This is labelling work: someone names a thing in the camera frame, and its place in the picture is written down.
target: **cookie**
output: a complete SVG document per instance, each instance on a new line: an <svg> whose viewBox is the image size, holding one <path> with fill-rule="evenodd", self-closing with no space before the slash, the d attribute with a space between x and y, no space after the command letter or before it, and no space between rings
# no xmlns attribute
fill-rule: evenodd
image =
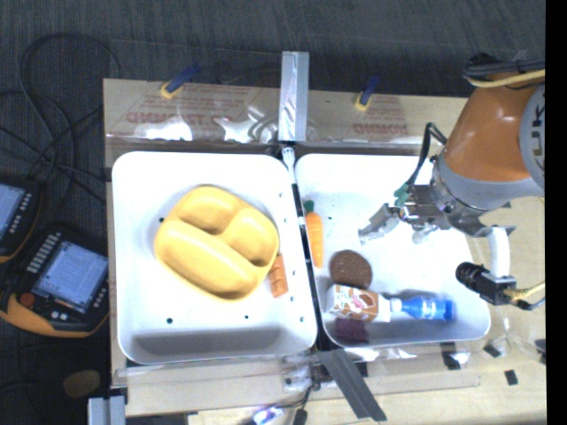
<svg viewBox="0 0 567 425"><path fill-rule="evenodd" d="M367 290L372 283L372 267L355 251L338 251L330 260L330 278L340 285Z"/></svg>

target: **table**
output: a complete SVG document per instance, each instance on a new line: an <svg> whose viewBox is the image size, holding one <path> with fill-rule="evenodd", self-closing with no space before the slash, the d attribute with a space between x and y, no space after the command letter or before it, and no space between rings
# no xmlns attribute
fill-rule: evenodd
<svg viewBox="0 0 567 425"><path fill-rule="evenodd" d="M116 114L113 106L128 108L128 92L144 92L147 82L105 81L106 133L112 132ZM317 102L344 105L352 103L348 93L316 92L310 94L310 106ZM449 134L466 100L450 97L395 97L396 108L402 110L403 123L409 130L434 120ZM394 147L407 153L415 149L416 140ZM105 139L106 167L121 153L134 149L178 150L179 143L133 141L116 136ZM262 405L292 402L301 397L301 363L297 360L235 360L231 362L195 362L179 367L127 367L128 363L117 343L116 291L113 269L113 198L112 184L107 186L110 284L111 284L111 360L114 387L128 388L127 417L168 413L198 412L188 417L190 424L238 424L249 419ZM518 286L531 286L544 275L545 202L530 197L514 201L510 209L490 214L499 225L516 225L510 236L511 273ZM490 265L489 250L484 240L470 240L473 257ZM473 344L463 370L449 370L437 350L431 347L409 348L419 357L386 358L368 364L367 384L375 393L388 421L394 424L429 423L543 423L547 418L546 366L538 360L532 347L534 337L545 338L545 306L537 313L522 312L510 307L503 312L491 308L493 328L487 339L503 342L504 355L494 358L482 349L482 342ZM513 370L517 384L509 385L505 372ZM285 380L298 376L286 384ZM325 425L356 422L356 416L342 393L330 382L310 395L306 409L308 423ZM290 414L277 423L291 423Z"/></svg>

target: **white tray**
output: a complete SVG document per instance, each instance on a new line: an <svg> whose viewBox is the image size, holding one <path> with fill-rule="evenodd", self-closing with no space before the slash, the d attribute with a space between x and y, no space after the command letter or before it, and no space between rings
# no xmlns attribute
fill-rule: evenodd
<svg viewBox="0 0 567 425"><path fill-rule="evenodd" d="M369 322L369 343L365 346L394 346L478 339L490 328L486 302L460 284L455 269L471 261L466 237L450 229L436 231L421 244L414 244L412 228L406 223L383 238L361 245L358 229L369 224L383 203L392 204L393 192L409 178L417 165L416 157L307 154L299 159L296 175L303 201L312 199L324 224L324 261L315 270L315 283L324 310L326 291L332 280L330 258L336 251L351 249L370 263L373 281L369 290L396 294L415 290L450 298L455 303L453 321L417 320L405 313L395 313L391 322ZM431 178L431 164L425 163L417 183ZM335 316L324 313L326 333L337 344Z"/></svg>
<svg viewBox="0 0 567 425"><path fill-rule="evenodd" d="M171 275L153 254L159 219L190 189L210 184L258 207L280 235L289 293L268 279L242 301L222 303ZM118 341L140 364L289 355L308 350L315 310L289 176L269 156L135 151L113 167Z"/></svg>

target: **black cable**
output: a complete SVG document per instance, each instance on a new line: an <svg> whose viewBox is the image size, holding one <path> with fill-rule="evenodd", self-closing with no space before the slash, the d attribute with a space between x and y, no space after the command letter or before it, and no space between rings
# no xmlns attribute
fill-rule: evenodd
<svg viewBox="0 0 567 425"><path fill-rule="evenodd" d="M305 406L307 404L307 401L309 400L309 395L311 394L312 390L313 390L313 384L310 385L309 388L307 389L305 397L303 397L303 402L301 403L301 406L295 412L295 415L293 416L292 425L304 425L307 422L307 411L305 410Z"/></svg>
<svg viewBox="0 0 567 425"><path fill-rule="evenodd" d="M531 310L534 310L538 307L541 307L545 303L546 303L545 297L543 297L538 302L535 302L533 304L529 303L528 301L524 301L523 299L520 299L520 300L516 301L516 307L521 308L522 310L531 311Z"/></svg>
<svg viewBox="0 0 567 425"><path fill-rule="evenodd" d="M292 403L284 403L282 405L274 405L274 406L278 406L281 408L294 408L294 407L301 407L304 408L307 401L309 400L309 395L311 394L311 390L313 390L313 384L311 384L307 390L305 391L305 394L303 394L303 397L300 400L294 401Z"/></svg>
<svg viewBox="0 0 567 425"><path fill-rule="evenodd" d="M429 122L425 125L425 131L423 133L422 149L420 150L419 153L416 170L414 170L414 172L411 174L409 179L406 181L406 184L408 185L408 190L413 188L417 176L419 175L419 172L422 169L423 163L427 159L427 155L429 154L429 149L431 147L431 135L433 135L442 144L447 143L447 139L443 134L441 134L441 132L439 131L437 126L435 126L434 123Z"/></svg>
<svg viewBox="0 0 567 425"><path fill-rule="evenodd" d="M528 83L526 85L519 85L517 87L513 87L512 85L506 85L505 87L507 89L513 89L515 91L519 91L521 89L532 89L534 87L539 87L539 85L543 85L543 84L545 84L545 82L546 81L543 80L543 81L535 81L534 83Z"/></svg>
<svg viewBox="0 0 567 425"><path fill-rule="evenodd" d="M97 180L100 180L102 182L104 181L104 178L98 177L94 174L89 174L86 171L77 168L76 155L75 155L77 141L76 141L76 138L74 136L74 130L77 128L77 126L79 124L83 123L84 121L90 119L91 117L93 117L94 115L96 115L96 114L98 114L102 111L102 108L103 108L102 104L97 105L96 108L87 112L86 114L81 116L78 120L72 122L69 119L69 117L66 115L63 108L59 104L57 104L53 99L51 99L51 98L49 98L49 97L47 97L47 96L45 96L41 93L33 91L27 85L26 73L27 73L29 62L33 58L34 54L39 50L39 48L42 45L44 45L45 43L47 43L47 42L49 42L53 39L57 39L57 38L70 38L70 39L74 39L74 40L83 39L83 40L85 40L89 43L94 43L96 46L98 46L100 49L102 49L102 51L105 52L105 54L107 54L108 57L111 59L111 63L113 64L113 67L115 69L115 75L117 77L121 76L120 62L115 57L115 55L112 53L112 51L110 49L108 49L99 40L97 40L96 38L93 38L91 36L88 36L88 35L58 33L58 34L47 35L47 36L38 38L37 40L33 41L31 44L29 44L26 47L24 54L21 56L21 58L19 60L19 71L18 71L18 73L19 73L20 89L7 90L5 92L0 93L0 97L7 97L7 96L10 96L10 95L21 95L21 96L23 96L26 99L28 105L34 111L36 118L39 119L39 122L41 123L41 126L43 127L44 131L46 131L48 136L49 136L50 140L41 149L38 150L35 147L32 147L32 145L30 143L25 143L25 142L23 142L23 139L21 139L20 137L17 137L15 134L12 134L13 137L15 137L21 143L24 143L26 146L32 148L37 153L37 156L36 156L35 160L32 162L31 167L29 167L28 170L27 170L26 177L28 179L30 179L32 177L32 173L38 165L45 165L46 162L49 162L49 169L44 175L45 181L48 181L50 179L50 177L52 176L55 169L58 169L59 171L62 171L65 174L65 176L67 178L66 186L63 188L63 192L59 195L58 203L53 206L53 215L54 216L57 216L59 214L60 209L63 206L63 204L65 203L66 197L70 193L70 189L71 189L71 186L73 184L76 184L77 186L79 186L80 188L85 190L89 195L94 197L99 202L105 203L104 198L101 198L92 189L90 189L88 186L86 186L84 183L78 181L74 177L74 174L83 174L83 175L90 176L92 178L96 178ZM55 109L56 114L64 121L64 125L66 126L66 128L62 132L60 132L58 134L54 133L54 129L50 127L49 119L46 118L46 116L43 114L42 109L38 106L38 102L46 102L53 109ZM66 135L68 135L71 138L71 144L72 144L72 149L67 150L68 156L70 156L70 165L66 165L65 163L58 161L58 158L60 157L60 152L58 151L56 144Z"/></svg>
<svg viewBox="0 0 567 425"><path fill-rule="evenodd" d="M478 54L469 60L463 68L462 76L466 79L484 79L486 76L496 73L525 73L545 69L544 58L501 61L486 54Z"/></svg>
<svg viewBox="0 0 567 425"><path fill-rule="evenodd" d="M17 140L18 142L22 143L23 145L26 145L30 150L34 151L35 153L38 153L39 150L37 150L34 146L31 145L31 143L28 143L26 140L22 139L21 137L19 137L17 134L14 134L11 130L6 129L5 127L0 127L0 131L5 132L7 135L9 135L10 137L12 137L13 139ZM25 158L24 156L21 156L17 153L14 153L12 151L9 151L8 149L4 148L4 147L0 147L0 150L7 152L12 158L18 159L18 160L22 160L24 162L36 162L36 160L29 160L28 158ZM47 164L47 163L51 163L51 159L48 158L44 158L42 160L40 160L41 163ZM75 173L75 174L80 174L80 175L84 175L87 176L89 178L92 178L94 180L97 180L101 183L105 182L105 178L104 176L98 176L96 174L93 174L92 172L88 172L87 170L82 170L80 168L76 168L76 167L72 167L72 166L68 166L66 164L61 164L61 163L57 163L55 164L55 167L61 171L63 171L63 173L67 174L67 176L79 187L81 187L85 192L87 192L89 195L91 195L92 197L94 197L96 200L100 201L101 203L105 203L106 200L102 197L100 197L99 195L97 195L96 192L94 192L91 188L89 188L86 184L80 182L79 180L77 180L76 178L74 178L72 175L69 174L69 172Z"/></svg>

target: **toy carrot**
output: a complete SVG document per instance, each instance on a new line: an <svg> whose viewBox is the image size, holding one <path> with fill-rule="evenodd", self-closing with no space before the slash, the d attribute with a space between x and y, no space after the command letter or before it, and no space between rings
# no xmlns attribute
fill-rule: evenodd
<svg viewBox="0 0 567 425"><path fill-rule="evenodd" d="M313 200L307 200L303 206L305 207L305 225L307 227L307 238L309 240L309 249L311 250L311 257L316 267L322 267L322 254L323 254L323 234L322 234L322 219L319 214L315 212L315 203Z"/></svg>
<svg viewBox="0 0 567 425"><path fill-rule="evenodd" d="M285 276L284 256L281 253L277 255L274 264L269 269L268 279L274 298L279 298L290 290Z"/></svg>

